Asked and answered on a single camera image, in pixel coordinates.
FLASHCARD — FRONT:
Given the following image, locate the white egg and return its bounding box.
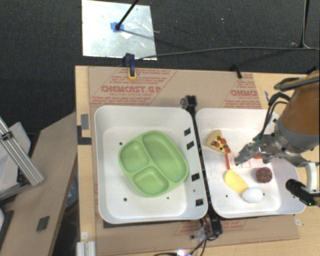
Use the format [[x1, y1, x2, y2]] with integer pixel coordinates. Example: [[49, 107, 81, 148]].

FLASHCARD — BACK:
[[241, 187, 265, 204]]

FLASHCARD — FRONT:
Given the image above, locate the white plastic tray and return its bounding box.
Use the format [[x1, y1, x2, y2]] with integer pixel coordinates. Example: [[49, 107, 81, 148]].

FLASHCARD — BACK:
[[93, 104, 209, 225], [195, 107, 307, 219]]

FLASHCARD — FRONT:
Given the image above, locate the toy pizza slice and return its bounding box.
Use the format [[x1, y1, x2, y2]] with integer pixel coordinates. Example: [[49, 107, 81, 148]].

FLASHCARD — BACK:
[[204, 128, 233, 155]]

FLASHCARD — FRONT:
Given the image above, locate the brown cardboard board, red print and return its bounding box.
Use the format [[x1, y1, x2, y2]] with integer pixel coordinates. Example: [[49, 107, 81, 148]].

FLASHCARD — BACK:
[[87, 66, 301, 251]]

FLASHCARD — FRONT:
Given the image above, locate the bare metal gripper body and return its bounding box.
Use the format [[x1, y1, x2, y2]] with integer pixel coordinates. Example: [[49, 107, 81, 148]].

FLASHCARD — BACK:
[[257, 134, 312, 167]]

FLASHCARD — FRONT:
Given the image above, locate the yellow toy food piece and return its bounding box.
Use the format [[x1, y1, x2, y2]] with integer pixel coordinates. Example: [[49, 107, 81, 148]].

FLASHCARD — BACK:
[[224, 169, 250, 195]]

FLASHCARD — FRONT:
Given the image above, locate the green divided plate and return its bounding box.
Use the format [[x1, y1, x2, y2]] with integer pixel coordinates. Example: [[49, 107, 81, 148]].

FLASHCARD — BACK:
[[117, 129, 190, 198]]

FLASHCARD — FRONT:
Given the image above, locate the brown round biscuit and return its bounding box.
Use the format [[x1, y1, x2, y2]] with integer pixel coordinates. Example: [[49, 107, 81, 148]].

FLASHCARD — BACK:
[[255, 166, 274, 184]]

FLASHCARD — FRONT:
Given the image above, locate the black cylinder on white bracket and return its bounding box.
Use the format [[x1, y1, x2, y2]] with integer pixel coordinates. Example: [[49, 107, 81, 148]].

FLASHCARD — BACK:
[[285, 161, 320, 207]]

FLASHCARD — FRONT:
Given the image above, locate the thin black and white rod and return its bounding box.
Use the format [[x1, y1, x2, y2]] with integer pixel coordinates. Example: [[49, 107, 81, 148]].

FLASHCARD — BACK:
[[189, 106, 219, 225]]

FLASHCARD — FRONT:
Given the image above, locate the red and white packet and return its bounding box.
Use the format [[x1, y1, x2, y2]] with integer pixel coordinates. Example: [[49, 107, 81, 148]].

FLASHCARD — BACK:
[[224, 152, 252, 171]]

